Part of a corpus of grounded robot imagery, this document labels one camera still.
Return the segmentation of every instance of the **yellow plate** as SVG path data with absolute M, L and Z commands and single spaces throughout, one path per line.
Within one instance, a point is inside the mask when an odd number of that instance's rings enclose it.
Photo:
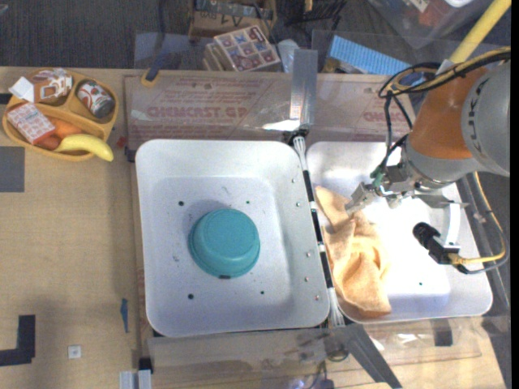
M 30 75 L 35 75 L 39 71 L 43 71 L 46 69 L 53 68 L 40 68 L 34 71 Z M 74 71 L 66 70 L 69 74 L 72 75 L 72 89 L 68 93 L 67 96 L 64 96 L 58 99 L 53 104 L 44 104 L 42 102 L 37 102 L 35 105 L 37 108 L 46 116 L 59 118 L 63 121 L 67 121 L 70 124 L 74 124 L 81 128 L 85 133 L 95 135 L 99 137 L 103 141 L 106 141 L 109 138 L 110 132 L 114 127 L 115 120 L 118 116 L 119 111 L 119 100 L 114 90 L 106 85 L 105 83 L 100 82 L 95 78 L 91 78 L 89 76 L 85 76 L 79 74 Z M 97 118 L 94 116 L 88 108 L 81 102 L 81 100 L 77 97 L 76 91 L 77 88 L 86 80 L 95 80 L 99 85 L 101 85 L 109 95 L 114 99 L 115 106 L 111 113 L 109 113 L 106 117 Z M 10 139 L 12 139 L 15 143 L 26 147 L 27 149 L 33 150 L 35 152 L 39 152 L 41 154 L 45 154 L 46 156 L 55 157 L 62 160 L 68 161 L 83 161 L 89 158 L 94 157 L 91 152 L 53 152 L 50 150 L 46 150 L 42 147 L 38 147 L 30 144 L 13 126 L 10 122 L 7 121 L 7 113 L 11 111 L 15 106 L 26 103 L 26 100 L 22 100 L 16 96 L 12 96 L 11 100 L 6 106 L 6 111 L 2 117 L 2 126 Z

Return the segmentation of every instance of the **blue object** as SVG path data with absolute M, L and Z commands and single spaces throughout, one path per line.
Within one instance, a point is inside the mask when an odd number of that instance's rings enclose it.
M 234 278 L 248 273 L 260 256 L 260 236 L 245 213 L 219 209 L 201 217 L 189 234 L 196 264 L 212 276 Z
M 364 73 L 374 75 L 394 75 L 410 67 L 409 63 L 399 61 L 339 36 L 333 37 L 328 48 L 327 58 L 348 63 Z
M 126 298 L 121 300 L 121 308 L 119 309 L 119 312 L 121 313 L 122 322 L 124 323 L 124 331 L 128 333 L 128 300 Z

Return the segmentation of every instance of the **food box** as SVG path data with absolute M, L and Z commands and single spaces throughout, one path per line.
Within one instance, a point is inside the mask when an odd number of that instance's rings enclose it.
M 72 75 L 62 68 L 45 69 L 26 78 L 22 76 L 9 91 L 29 102 L 52 103 L 72 89 Z
M 215 53 L 228 71 L 278 71 L 276 49 L 257 26 L 215 36 Z
M 56 130 L 33 103 L 21 104 L 12 109 L 7 113 L 7 120 L 30 144 L 37 144 Z

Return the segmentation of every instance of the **toy sink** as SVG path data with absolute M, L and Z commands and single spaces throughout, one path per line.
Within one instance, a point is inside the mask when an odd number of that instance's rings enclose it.
M 312 183 L 349 198 L 360 182 L 371 181 L 369 174 L 381 162 L 385 151 L 384 143 L 312 144 L 307 151 Z M 396 157 L 391 159 L 398 159 L 397 152 L 393 155 Z M 455 184 L 443 188 L 442 193 L 448 199 L 461 201 Z M 438 265 L 412 234 L 418 222 L 426 222 L 440 230 L 443 211 L 412 198 L 391 209 L 385 199 L 377 198 L 364 213 L 376 224 L 392 262 L 386 284 L 392 313 L 364 318 L 355 307 L 339 299 L 339 306 L 348 318 L 357 323 L 390 323 L 473 316 L 490 309 L 492 293 L 485 274 L 468 276 L 454 267 Z M 322 225 L 328 223 L 323 214 L 319 217 Z M 461 255 L 467 258 L 479 256 L 465 212 L 461 213 L 458 242 Z M 470 268 L 477 269 L 478 266 L 475 264 Z
M 152 140 L 135 157 L 146 312 L 163 336 L 315 327 L 329 299 L 296 152 L 272 141 Z M 191 257 L 193 224 L 218 209 L 245 213 L 260 250 L 222 279 Z

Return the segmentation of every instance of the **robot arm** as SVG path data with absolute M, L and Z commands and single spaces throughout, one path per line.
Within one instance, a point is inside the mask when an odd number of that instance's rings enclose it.
M 475 58 L 472 65 L 478 65 L 480 58 L 492 62 L 508 59 L 510 48 L 495 52 Z M 433 79 L 428 85 L 433 88 L 410 133 L 388 147 L 386 157 L 370 175 L 372 182 L 360 183 L 346 205 L 351 215 L 376 197 L 385 198 L 391 208 L 407 197 L 415 197 L 429 206 L 443 208 L 447 223 L 441 233 L 432 227 L 417 226 L 414 235 L 436 262 L 454 265 L 466 262 L 457 255 L 459 246 L 453 239 L 457 235 L 455 214 L 464 204 L 444 198 L 440 189 L 473 172 L 510 175 L 511 62 L 489 71 L 481 66 L 468 67 L 467 72 L 465 64 L 454 66 L 450 70 L 454 71 L 453 77 L 441 86 L 434 82 L 441 81 L 445 73 Z M 384 88 L 391 88 L 386 96 L 411 92 L 400 90 L 398 82 L 391 79 Z M 401 159 L 397 165 L 387 165 L 397 147 Z

